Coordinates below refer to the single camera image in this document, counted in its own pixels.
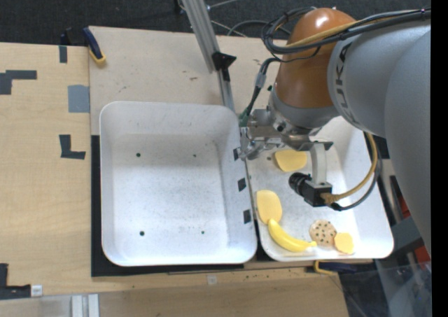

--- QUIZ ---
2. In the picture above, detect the black cylinder on white bracket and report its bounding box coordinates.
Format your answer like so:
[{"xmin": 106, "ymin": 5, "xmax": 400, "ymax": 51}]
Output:
[{"xmin": 288, "ymin": 140, "xmax": 334, "ymax": 209}]

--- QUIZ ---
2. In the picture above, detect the brown chocolate chip biscuit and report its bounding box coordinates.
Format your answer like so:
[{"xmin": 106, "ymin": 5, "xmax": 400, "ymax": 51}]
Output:
[{"xmin": 309, "ymin": 218, "xmax": 338, "ymax": 248}]

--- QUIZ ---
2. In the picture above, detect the large pale yellow crisp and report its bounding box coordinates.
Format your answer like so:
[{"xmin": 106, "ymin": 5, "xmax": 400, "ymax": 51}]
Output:
[{"xmin": 255, "ymin": 189, "xmax": 284, "ymax": 225}]

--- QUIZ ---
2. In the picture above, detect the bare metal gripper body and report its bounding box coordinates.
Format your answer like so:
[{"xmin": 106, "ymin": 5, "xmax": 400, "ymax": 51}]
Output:
[{"xmin": 241, "ymin": 108, "xmax": 318, "ymax": 153}]

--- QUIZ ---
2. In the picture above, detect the pale wood board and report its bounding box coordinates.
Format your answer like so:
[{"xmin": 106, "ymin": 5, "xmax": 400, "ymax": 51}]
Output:
[{"xmin": 88, "ymin": 25, "xmax": 390, "ymax": 290}]

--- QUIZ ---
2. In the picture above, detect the yellow banana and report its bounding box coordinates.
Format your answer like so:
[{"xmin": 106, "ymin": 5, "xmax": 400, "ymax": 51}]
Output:
[{"xmin": 267, "ymin": 218, "xmax": 318, "ymax": 253}]

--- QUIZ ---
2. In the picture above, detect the small pale yellow crisp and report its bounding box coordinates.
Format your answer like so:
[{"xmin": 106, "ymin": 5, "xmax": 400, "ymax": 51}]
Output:
[{"xmin": 333, "ymin": 232, "xmax": 356, "ymax": 255}]

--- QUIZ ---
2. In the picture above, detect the white plastic tray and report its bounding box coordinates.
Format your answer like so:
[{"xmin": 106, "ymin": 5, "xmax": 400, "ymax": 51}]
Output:
[
  {"xmin": 99, "ymin": 100, "xmax": 259, "ymax": 268},
  {"xmin": 240, "ymin": 114, "xmax": 396, "ymax": 263}
]

